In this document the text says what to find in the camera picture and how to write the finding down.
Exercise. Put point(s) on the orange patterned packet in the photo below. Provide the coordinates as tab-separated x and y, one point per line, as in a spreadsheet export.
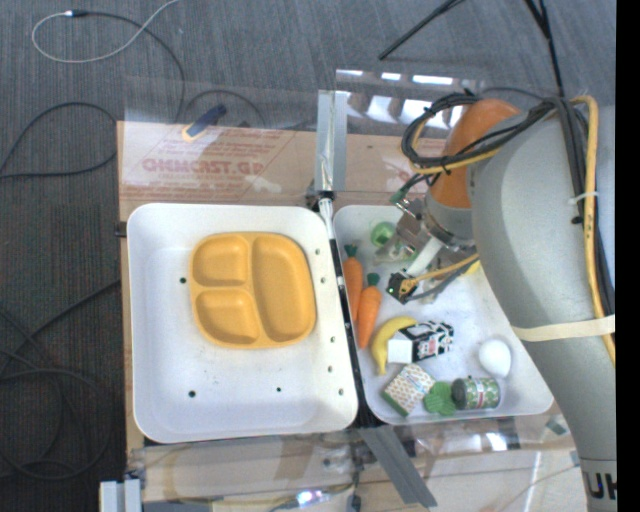
407	387

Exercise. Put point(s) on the brown cardboard board red print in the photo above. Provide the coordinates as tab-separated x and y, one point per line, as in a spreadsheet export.
210	165

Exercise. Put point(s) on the yellow banana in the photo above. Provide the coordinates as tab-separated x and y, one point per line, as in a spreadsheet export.
382	340

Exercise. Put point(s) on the green round object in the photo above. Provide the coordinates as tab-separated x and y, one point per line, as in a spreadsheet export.
382	232

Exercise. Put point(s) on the white plastic tray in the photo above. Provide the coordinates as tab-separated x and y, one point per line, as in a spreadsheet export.
465	310
225	390

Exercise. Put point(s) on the orange divided plate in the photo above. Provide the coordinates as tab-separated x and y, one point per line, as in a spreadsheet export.
280	290

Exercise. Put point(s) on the black and white milk carton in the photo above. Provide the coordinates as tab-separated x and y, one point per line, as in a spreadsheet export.
430	342

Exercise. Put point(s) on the green lettuce leaf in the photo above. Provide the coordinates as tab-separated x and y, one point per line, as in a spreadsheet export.
439	400

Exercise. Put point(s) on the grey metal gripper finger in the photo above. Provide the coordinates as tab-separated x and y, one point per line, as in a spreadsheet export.
387	254
409	250

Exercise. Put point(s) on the green can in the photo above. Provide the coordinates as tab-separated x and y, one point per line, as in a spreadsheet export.
480	394

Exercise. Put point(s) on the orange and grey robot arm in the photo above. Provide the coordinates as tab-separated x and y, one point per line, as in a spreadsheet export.
540	240

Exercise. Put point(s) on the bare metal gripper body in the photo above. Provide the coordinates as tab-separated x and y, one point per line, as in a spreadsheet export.
415	227

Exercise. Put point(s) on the white egg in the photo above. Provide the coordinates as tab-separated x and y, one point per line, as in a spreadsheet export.
495	357

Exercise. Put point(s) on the orange carrot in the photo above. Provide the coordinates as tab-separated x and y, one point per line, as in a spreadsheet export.
369	310
353	285

